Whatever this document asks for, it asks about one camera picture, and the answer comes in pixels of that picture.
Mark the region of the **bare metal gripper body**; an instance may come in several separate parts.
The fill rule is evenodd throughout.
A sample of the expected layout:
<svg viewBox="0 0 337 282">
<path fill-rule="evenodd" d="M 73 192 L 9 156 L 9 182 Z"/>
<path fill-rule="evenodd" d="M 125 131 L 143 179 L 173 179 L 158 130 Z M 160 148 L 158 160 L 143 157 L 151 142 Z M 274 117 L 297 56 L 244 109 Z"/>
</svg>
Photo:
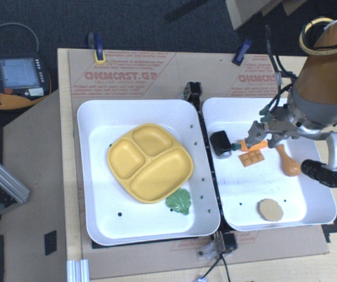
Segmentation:
<svg viewBox="0 0 337 282">
<path fill-rule="evenodd" d="M 281 138 L 326 139 L 330 135 L 323 131 L 326 127 L 326 124 L 313 121 L 293 106 L 283 106 L 272 113 L 266 123 L 266 132 Z"/>
</svg>

